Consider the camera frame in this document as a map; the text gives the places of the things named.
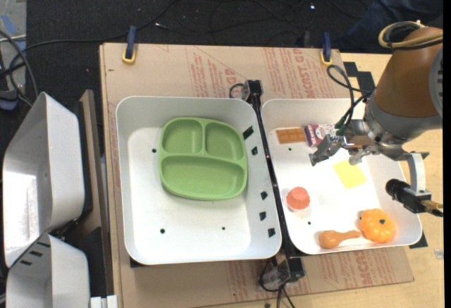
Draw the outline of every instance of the yellow square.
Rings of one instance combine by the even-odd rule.
[[[351,165],[348,160],[336,163],[333,168],[346,189],[366,182],[365,175],[358,165]]]

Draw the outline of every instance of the dark blue cloth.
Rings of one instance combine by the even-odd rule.
[[[417,21],[427,25],[443,14],[443,0],[375,0],[359,22],[332,43],[341,51],[390,53],[378,43],[379,32],[388,25]]]

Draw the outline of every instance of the cardboard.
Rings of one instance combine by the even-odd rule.
[[[319,62],[320,49],[140,44],[135,63],[126,65],[121,61],[124,48],[107,43],[100,49],[113,278],[120,307],[190,308],[274,298],[275,293],[257,283],[264,261],[132,267],[123,239],[116,106],[132,95],[227,97],[231,87],[248,79],[262,81],[263,100],[348,97],[347,89],[327,76]],[[338,51],[332,59],[342,66]],[[322,254],[302,261],[307,274],[287,286],[291,297],[414,279],[403,247]]]

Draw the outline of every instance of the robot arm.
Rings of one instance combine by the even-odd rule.
[[[443,31],[421,25],[402,42],[388,46],[395,51],[376,89],[364,99],[364,117],[337,124],[336,131],[310,154],[311,164],[328,159],[339,149],[350,153],[352,165],[370,154],[407,161],[411,185],[391,180],[387,193],[414,213],[443,216],[439,211],[442,204],[432,202],[426,189],[423,159],[428,153],[409,153],[402,148],[425,131],[443,126]]]

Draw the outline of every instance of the green divided plate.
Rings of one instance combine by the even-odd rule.
[[[246,188],[247,155],[233,126],[206,118],[174,118],[159,145],[163,186],[181,197],[231,199]]]

